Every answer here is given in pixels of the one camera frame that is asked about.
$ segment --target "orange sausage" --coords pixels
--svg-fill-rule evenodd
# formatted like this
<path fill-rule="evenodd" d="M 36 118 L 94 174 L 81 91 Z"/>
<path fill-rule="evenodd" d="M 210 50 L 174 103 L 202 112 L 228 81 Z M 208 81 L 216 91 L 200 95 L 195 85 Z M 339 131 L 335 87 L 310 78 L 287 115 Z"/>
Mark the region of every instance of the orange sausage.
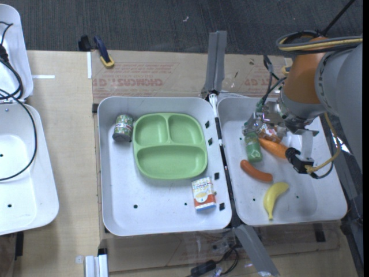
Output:
<path fill-rule="evenodd" d="M 288 147 L 286 147 L 284 144 L 282 143 L 278 144 L 275 143 L 274 141 L 266 140 L 265 138 L 259 138 L 259 141 L 260 145 L 271 154 L 282 159 L 287 159 L 285 153 Z"/>
<path fill-rule="evenodd" d="M 247 173 L 249 176 L 256 178 L 263 182 L 271 182 L 273 180 L 273 176 L 270 173 L 264 173 L 256 169 L 249 161 L 242 160 L 241 161 L 241 168 Z"/>

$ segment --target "yellow and blue clamp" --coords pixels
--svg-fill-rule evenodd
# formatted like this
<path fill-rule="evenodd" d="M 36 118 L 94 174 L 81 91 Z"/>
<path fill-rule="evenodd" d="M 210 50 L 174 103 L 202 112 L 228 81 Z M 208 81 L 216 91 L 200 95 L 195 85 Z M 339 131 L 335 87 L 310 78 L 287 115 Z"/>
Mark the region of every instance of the yellow and blue clamp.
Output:
<path fill-rule="evenodd" d="M 100 36 L 96 35 L 93 37 L 93 41 L 96 43 L 96 47 L 100 51 L 100 59 L 103 65 L 107 68 L 112 68 L 114 66 L 114 61 L 109 55 L 103 40 L 100 38 Z"/>

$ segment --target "white container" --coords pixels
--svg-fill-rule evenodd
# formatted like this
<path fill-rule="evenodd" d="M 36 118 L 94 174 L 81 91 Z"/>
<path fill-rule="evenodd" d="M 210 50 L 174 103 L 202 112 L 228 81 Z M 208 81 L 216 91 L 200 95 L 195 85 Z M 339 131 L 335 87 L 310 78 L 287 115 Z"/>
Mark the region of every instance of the white container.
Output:
<path fill-rule="evenodd" d="M 225 156 L 235 198 L 237 216 L 245 224 L 266 226 L 341 219 L 347 204 L 336 170 L 324 179 L 298 174 L 287 161 L 264 152 L 258 167 L 272 172 L 274 181 L 286 181 L 290 189 L 280 197 L 269 221 L 262 199 L 269 184 L 249 177 L 241 168 L 246 158 L 242 125 L 248 120 L 256 98 L 226 98 L 218 103 L 218 113 L 225 146 Z M 199 176 L 180 180 L 145 178 L 135 165 L 132 143 L 116 143 L 112 139 L 115 118 L 129 114 L 135 120 L 150 113 L 189 114 L 201 124 L 207 144 L 208 166 Z M 232 209 L 218 144 L 213 108 L 201 98 L 110 97 L 97 110 L 100 139 L 102 214 L 105 227 L 118 236 L 210 231 L 227 227 Z M 324 162 L 330 152 L 317 119 L 311 125 L 320 133 L 314 138 L 312 157 Z M 287 146 L 301 148 L 299 136 L 288 135 Z M 191 182 L 219 173 L 213 180 L 217 207 L 197 212 L 192 201 Z"/>
<path fill-rule="evenodd" d="M 0 4 L 0 21 L 12 23 L 3 46 L 22 79 L 21 102 L 32 95 L 33 82 L 18 11 Z M 6 25 L 0 24 L 0 42 Z M 18 86 L 13 73 L 0 63 L 0 88 L 13 92 Z M 25 104 L 37 132 L 37 152 L 32 164 L 20 175 L 0 181 L 0 235 L 41 227 L 52 222 L 59 210 L 57 190 L 39 113 Z M 12 176 L 31 160 L 35 148 L 34 129 L 26 110 L 16 101 L 0 101 L 0 179 Z"/>

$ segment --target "yellow cable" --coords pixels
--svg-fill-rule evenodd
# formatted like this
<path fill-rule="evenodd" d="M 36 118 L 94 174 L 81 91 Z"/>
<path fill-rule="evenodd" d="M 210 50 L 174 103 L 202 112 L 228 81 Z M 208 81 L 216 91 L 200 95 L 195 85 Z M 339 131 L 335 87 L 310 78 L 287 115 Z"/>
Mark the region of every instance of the yellow cable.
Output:
<path fill-rule="evenodd" d="M 296 51 L 296 50 L 305 50 L 305 49 L 311 49 L 311 48 L 329 47 L 329 46 L 345 45 L 345 44 L 353 44 L 353 43 L 361 43 L 361 42 L 363 42 L 363 38 L 346 39 L 346 40 L 338 40 L 338 41 L 331 41 L 331 42 L 320 42 L 320 43 L 317 42 L 317 43 L 306 44 L 306 45 L 301 45 L 301 46 L 279 47 L 279 49 L 283 51 Z"/>
<path fill-rule="evenodd" d="M 336 130 L 334 129 L 334 127 L 333 127 L 332 123 L 330 122 L 330 119 L 329 119 L 329 117 L 328 117 L 327 112 L 325 112 L 325 113 L 324 113 L 324 117 L 325 117 L 325 120 L 327 120 L 327 123 L 328 123 L 328 126 L 329 126 L 330 130 L 332 131 L 332 134 L 333 134 L 334 139 L 336 140 L 337 150 L 336 150 L 336 153 L 334 153 L 334 155 L 333 155 L 331 158 L 329 158 L 326 162 L 324 162 L 324 163 L 322 163 L 322 164 L 320 164 L 320 165 L 318 165 L 318 166 L 313 167 L 313 166 L 310 166 L 310 165 L 305 165 L 305 169 L 306 169 L 306 172 L 307 172 L 308 174 L 311 174 L 311 173 L 313 173 L 313 172 L 315 172 L 315 171 L 317 171 L 317 170 L 319 170 L 319 169 L 323 168 L 323 167 L 324 167 L 324 166 L 326 166 L 328 163 L 330 163 L 330 162 L 334 161 L 334 160 L 335 160 L 335 158 L 337 158 L 337 157 L 338 157 L 338 155 L 341 153 L 341 143 L 340 143 L 340 142 L 339 142 L 339 140 L 338 140 L 337 132 L 336 132 Z"/>

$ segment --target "wooden surface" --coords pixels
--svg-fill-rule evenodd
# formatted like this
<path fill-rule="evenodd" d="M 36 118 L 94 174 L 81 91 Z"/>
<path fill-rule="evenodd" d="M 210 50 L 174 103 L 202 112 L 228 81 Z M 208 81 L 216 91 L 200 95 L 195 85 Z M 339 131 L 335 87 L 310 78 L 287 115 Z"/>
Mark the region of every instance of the wooden surface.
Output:
<path fill-rule="evenodd" d="M 34 79 L 28 99 L 40 113 L 57 185 L 60 209 L 47 226 L 24 231 L 23 256 L 14 265 L 14 277 L 83 277 L 80 256 L 97 255 L 100 243 L 97 197 L 92 83 L 86 53 L 28 51 Z M 357 276 L 345 236 L 337 227 L 337 249 L 272 257 L 281 276 Z M 259 276 L 245 272 L 240 261 L 230 276 Z M 112 276 L 156 277 L 189 274 L 189 267 L 114 273 Z"/>

